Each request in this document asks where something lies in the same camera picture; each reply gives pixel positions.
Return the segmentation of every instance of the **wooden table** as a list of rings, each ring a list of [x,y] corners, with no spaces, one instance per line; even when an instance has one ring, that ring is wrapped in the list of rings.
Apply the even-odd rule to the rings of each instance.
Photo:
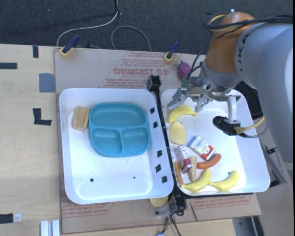
[[[0,44],[0,214],[21,214],[22,221],[0,224],[0,235],[39,235],[41,221],[61,220],[55,93],[39,92],[39,74],[54,72],[53,47]],[[34,125],[33,108],[51,125]],[[182,235],[234,236],[231,219],[180,223]],[[162,226],[97,231],[84,236],[154,236]],[[166,235],[178,235],[170,225]]]

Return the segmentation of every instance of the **blue plate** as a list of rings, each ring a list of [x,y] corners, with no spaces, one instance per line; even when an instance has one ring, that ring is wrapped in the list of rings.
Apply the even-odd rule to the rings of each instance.
[[[147,115],[135,104],[97,104],[89,112],[88,125],[92,144],[103,156],[140,155],[151,143]]]

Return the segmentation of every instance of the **small box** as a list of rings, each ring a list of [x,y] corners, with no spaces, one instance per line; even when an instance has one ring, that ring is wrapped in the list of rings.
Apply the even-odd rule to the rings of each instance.
[[[188,147],[205,161],[210,160],[215,153],[215,148],[200,136],[196,136]]]

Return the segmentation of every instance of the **banana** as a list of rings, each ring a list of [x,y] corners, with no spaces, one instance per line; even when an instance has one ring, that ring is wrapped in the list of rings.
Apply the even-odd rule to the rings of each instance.
[[[174,122],[179,116],[182,115],[194,115],[197,116],[198,113],[193,111],[190,107],[188,106],[179,106],[174,109],[172,109],[168,115],[168,122],[172,123]]]
[[[220,182],[210,182],[209,185],[215,187],[219,191],[227,191],[228,189],[235,186],[235,184],[239,180],[239,172],[238,170],[234,170],[231,174],[227,177],[226,180]]]
[[[204,187],[206,187],[210,183],[210,181],[211,181],[211,171],[210,169],[205,169],[197,181],[193,183],[189,183],[189,184],[182,184],[181,187],[191,192],[198,192]]]

